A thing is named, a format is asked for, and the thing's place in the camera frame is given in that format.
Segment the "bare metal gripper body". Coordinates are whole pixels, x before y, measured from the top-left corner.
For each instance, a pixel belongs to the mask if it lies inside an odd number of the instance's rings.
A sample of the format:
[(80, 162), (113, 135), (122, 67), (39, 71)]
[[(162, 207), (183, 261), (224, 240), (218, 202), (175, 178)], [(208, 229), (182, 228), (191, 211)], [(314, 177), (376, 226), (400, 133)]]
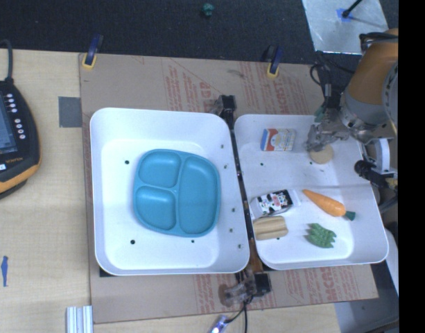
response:
[(336, 131), (336, 141), (345, 141), (351, 137), (362, 144), (368, 144), (380, 125), (365, 123), (349, 112), (326, 111), (324, 114), (324, 129)]

